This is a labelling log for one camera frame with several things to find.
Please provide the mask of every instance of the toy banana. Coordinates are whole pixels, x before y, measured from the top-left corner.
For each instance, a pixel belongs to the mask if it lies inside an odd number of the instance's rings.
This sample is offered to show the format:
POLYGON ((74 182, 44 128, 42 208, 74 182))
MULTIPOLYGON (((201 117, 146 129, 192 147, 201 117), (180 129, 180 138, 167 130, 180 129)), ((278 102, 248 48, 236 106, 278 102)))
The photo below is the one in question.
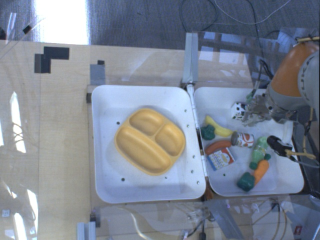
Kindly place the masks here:
POLYGON ((216 135, 219 135, 222 137, 228 137, 233 133, 232 130, 230 130, 228 128, 224 128, 224 127, 220 126, 219 124, 217 124, 216 121, 213 120, 212 117, 210 117, 209 115, 207 115, 205 117, 205 123, 207 125, 212 125, 215 128, 214 133, 216 135))

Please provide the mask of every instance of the tin can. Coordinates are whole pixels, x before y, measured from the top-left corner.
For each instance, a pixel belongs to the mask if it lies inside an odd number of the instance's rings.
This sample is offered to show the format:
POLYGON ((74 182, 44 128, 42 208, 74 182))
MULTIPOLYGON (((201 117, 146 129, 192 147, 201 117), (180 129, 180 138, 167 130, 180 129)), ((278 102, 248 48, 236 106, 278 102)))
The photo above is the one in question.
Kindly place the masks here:
POLYGON ((255 138, 252 134, 243 132, 233 132, 231 143, 233 146, 251 148, 254 145, 255 138))

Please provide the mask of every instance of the green bottle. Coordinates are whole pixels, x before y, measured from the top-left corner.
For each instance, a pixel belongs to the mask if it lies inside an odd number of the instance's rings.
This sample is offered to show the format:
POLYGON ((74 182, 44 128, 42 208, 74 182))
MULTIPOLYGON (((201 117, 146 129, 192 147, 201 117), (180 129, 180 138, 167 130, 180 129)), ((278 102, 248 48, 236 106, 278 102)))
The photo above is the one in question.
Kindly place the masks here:
POLYGON ((258 138, 255 144, 255 147, 251 153, 252 159, 249 167, 252 170, 257 169, 258 163, 265 158, 267 148, 268 148, 267 137, 258 138))

